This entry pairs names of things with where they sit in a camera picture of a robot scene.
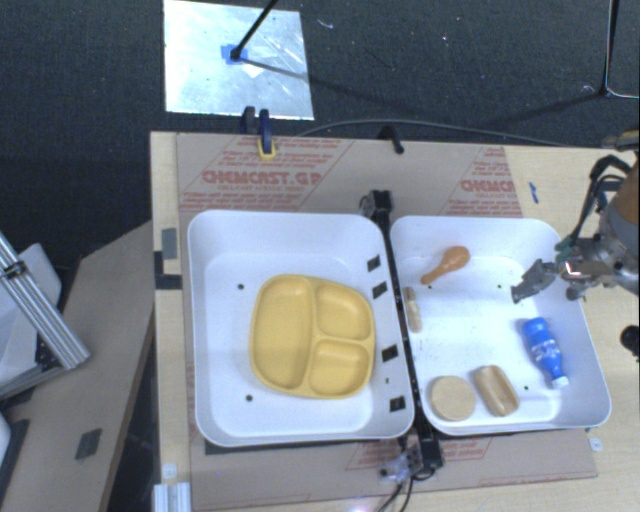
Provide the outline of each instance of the beige round lid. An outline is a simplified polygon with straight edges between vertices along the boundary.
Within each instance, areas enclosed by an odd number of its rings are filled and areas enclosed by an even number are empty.
[[[476,408],[476,396],[469,383],[452,375],[438,377],[429,398],[435,413],[449,421],[466,420]]]

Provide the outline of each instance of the blue bottle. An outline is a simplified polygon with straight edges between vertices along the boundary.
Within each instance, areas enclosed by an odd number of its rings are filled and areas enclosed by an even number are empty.
[[[536,363],[551,377],[551,385],[554,389],[560,389],[569,384],[569,379],[562,371],[562,354],[547,330],[547,322],[540,317],[534,318],[522,325],[522,332]]]

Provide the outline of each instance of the wooden spoon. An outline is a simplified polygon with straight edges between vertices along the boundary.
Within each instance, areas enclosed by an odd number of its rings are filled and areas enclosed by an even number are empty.
[[[423,275],[420,279],[420,282],[422,284],[431,284],[441,275],[446,274],[447,272],[461,269],[467,263],[469,263],[470,259],[471,255],[469,254],[469,250],[466,247],[462,247],[460,245],[451,247],[450,249],[447,249],[445,251],[440,265],[438,265],[428,274]]]

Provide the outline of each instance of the yellow divided plate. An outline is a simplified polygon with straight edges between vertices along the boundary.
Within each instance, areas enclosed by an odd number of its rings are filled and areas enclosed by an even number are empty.
[[[371,377],[375,327],[369,302],[332,281],[279,275],[267,281],[251,322],[251,367],[293,395],[346,398]]]

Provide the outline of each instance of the metal plate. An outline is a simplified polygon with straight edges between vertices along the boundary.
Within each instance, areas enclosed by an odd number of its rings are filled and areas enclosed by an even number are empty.
[[[228,58],[261,12],[165,0],[167,111],[240,115],[251,105],[269,109],[275,118],[313,120],[298,12],[271,11],[243,61]]]

